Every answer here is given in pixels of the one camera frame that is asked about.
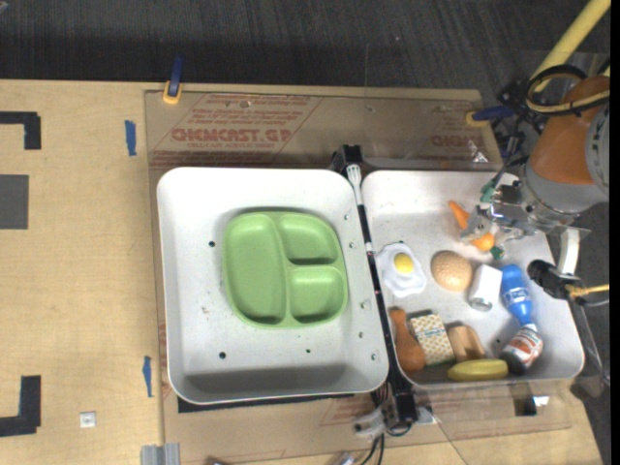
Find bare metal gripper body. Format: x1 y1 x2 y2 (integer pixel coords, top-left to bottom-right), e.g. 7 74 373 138
478 184 547 235

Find orange carrot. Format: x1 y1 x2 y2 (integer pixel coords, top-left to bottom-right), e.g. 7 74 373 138
448 200 506 261

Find tan round bun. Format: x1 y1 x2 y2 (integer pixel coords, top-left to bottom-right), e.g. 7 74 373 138
429 250 474 294

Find white can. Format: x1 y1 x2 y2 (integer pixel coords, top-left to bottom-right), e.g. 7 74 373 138
467 263 504 312

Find blue bottle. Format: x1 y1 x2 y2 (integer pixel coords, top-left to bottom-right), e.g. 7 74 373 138
498 263 539 331

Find white plastic tray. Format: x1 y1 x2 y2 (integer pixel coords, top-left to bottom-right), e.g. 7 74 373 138
360 169 586 391
155 166 390 406

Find white and yellow fried egg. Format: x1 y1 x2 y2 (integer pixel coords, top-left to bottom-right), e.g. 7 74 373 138
375 241 429 301

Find thin black and white rod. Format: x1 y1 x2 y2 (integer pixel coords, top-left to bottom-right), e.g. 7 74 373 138
345 163 413 398

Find tan bread piece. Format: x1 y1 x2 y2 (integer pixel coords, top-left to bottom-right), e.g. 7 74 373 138
446 323 487 363

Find pale patterned carton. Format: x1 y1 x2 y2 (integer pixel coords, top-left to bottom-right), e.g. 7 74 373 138
406 312 457 368

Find yellow banana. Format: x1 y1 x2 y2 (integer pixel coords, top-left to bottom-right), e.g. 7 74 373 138
446 357 511 384

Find brown cardboard board red print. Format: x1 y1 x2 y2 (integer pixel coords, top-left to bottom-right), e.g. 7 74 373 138
143 83 574 454

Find green divided plate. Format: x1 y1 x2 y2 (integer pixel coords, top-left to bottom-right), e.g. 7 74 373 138
222 210 350 330

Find black cylinder on white bracket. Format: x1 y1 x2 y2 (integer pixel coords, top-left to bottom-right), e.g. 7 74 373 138
526 225 585 302

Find black block with thin wires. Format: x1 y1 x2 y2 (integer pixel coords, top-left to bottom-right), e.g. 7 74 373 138
329 143 366 174
382 388 420 428

